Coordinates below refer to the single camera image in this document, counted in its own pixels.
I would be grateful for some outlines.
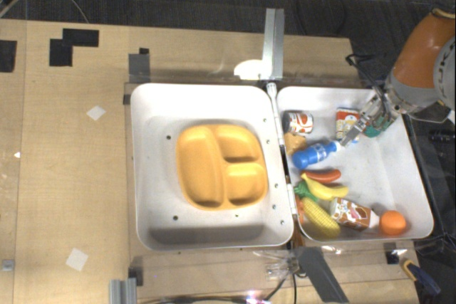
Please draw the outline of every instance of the soda can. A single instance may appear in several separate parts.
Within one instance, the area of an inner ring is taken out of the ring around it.
[[[304,112],[285,112],[282,117],[284,133],[290,132],[295,135],[305,136],[314,128],[312,114]]]

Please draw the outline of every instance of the white paper piece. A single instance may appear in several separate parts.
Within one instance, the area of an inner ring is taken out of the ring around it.
[[[106,110],[104,110],[100,106],[93,107],[87,112],[87,115],[92,118],[93,120],[99,120],[100,117],[106,113]]]
[[[77,271],[82,271],[84,265],[87,262],[88,255],[84,252],[79,251],[77,248],[73,248],[70,256],[66,260],[66,264]]]

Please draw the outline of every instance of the carrot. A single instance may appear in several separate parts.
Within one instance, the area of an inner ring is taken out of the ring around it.
[[[327,172],[320,171],[304,171],[309,179],[313,179],[322,184],[328,184],[330,182],[336,181],[341,177],[341,172],[338,169],[330,170]]]

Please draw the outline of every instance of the table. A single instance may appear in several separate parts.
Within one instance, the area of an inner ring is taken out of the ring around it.
[[[50,67],[50,39],[62,39],[64,28],[99,30],[99,45],[73,47],[71,68]],[[13,271],[0,271],[0,301],[107,303],[110,280],[127,278],[130,252],[145,250],[128,224],[128,54],[148,48],[158,78],[230,82],[236,64],[261,58],[263,35],[0,20],[0,39],[18,41],[15,71],[0,73],[0,258],[16,262]],[[285,36],[284,50],[291,78],[359,85],[343,61],[351,52],[346,39]],[[105,111],[98,120],[86,114],[94,107]],[[81,271],[66,265],[74,248],[88,256]],[[417,262],[412,242],[398,248]],[[381,244],[339,249],[343,254],[329,249],[325,257],[352,303],[417,302],[413,282],[386,264]],[[138,288],[140,303],[276,285],[266,279],[266,261],[249,249],[143,253],[157,281]],[[320,303],[308,279],[298,286],[299,303]],[[292,302],[292,292],[287,281],[274,302]]]

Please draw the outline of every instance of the orange divided plate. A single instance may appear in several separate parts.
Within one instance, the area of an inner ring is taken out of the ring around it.
[[[255,136],[238,125],[198,125],[181,133],[177,174],[185,198],[205,210],[238,209],[268,191],[263,152]]]

